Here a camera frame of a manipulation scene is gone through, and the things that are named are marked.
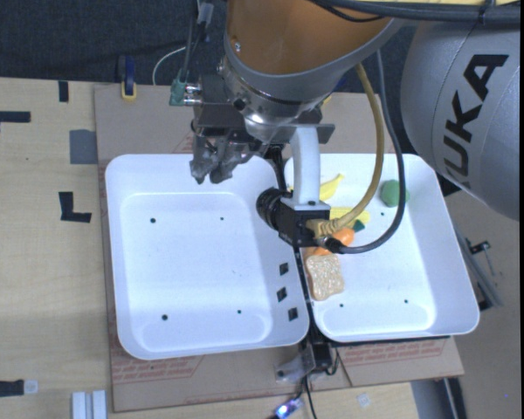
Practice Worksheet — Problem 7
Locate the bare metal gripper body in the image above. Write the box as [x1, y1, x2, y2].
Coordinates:
[190, 64, 325, 153]

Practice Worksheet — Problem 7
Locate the brown cardboard board red print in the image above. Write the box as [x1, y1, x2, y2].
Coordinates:
[93, 84, 466, 414]

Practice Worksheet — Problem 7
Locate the white plastic tray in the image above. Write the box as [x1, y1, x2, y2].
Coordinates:
[104, 153, 312, 361]
[283, 152, 482, 345]

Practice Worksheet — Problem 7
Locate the yellow banana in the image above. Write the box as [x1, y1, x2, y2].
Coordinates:
[318, 172, 347, 202]

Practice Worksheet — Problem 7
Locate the orange carrot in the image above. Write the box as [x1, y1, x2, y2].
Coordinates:
[313, 227, 356, 258]

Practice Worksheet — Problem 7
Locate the tan bread slice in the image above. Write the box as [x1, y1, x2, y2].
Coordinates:
[304, 253, 346, 302]

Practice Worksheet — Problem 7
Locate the green round toy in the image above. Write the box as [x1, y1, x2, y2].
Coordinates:
[378, 178, 410, 209]

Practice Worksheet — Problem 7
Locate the black cylinder on white bracket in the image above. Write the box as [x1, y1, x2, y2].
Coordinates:
[256, 123, 336, 249]

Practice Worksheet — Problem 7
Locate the black block with thin wires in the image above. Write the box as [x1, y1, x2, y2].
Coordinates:
[273, 339, 338, 384]

